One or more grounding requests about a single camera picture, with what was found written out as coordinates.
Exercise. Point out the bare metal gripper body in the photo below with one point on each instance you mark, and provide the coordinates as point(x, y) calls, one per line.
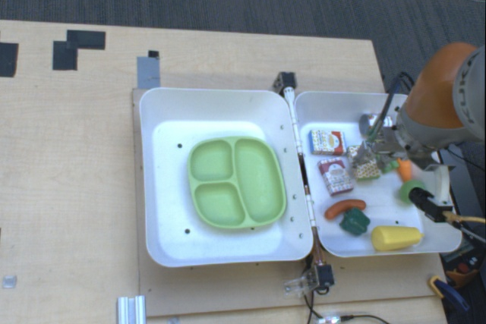
point(391, 142)

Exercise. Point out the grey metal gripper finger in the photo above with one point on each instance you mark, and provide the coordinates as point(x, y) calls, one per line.
point(384, 160)
point(362, 155)

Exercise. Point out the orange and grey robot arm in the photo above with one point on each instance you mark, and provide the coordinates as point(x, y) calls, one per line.
point(440, 95)

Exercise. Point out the yellow patterned carton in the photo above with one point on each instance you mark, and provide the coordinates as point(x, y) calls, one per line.
point(367, 172)

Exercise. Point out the orange carrot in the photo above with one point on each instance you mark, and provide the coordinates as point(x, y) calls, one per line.
point(405, 170)

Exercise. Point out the silver can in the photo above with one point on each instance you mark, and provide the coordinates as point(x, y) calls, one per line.
point(366, 123)

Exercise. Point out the red and white carton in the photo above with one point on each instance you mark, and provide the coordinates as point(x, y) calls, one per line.
point(336, 178)

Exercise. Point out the light green round toy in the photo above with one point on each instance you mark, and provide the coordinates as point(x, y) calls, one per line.
point(404, 191)

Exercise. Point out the blue and red carton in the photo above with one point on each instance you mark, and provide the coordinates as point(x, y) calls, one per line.
point(327, 142)

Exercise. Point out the white plastic tray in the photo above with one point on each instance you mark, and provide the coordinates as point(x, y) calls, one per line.
point(383, 208)
point(167, 224)

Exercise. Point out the orange sausage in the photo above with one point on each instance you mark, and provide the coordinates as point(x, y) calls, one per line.
point(343, 208)

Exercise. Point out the dark green pepper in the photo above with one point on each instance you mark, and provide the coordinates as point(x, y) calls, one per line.
point(355, 222)

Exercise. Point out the thin black and white rod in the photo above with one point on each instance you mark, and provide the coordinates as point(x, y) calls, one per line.
point(295, 133)

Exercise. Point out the yellow squeeze bottle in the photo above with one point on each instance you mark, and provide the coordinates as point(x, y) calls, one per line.
point(395, 238)

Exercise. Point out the green divided plate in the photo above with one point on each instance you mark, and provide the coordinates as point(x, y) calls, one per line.
point(258, 178)

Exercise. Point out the black cylinder on white bracket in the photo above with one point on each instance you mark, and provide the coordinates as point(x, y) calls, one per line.
point(427, 203)

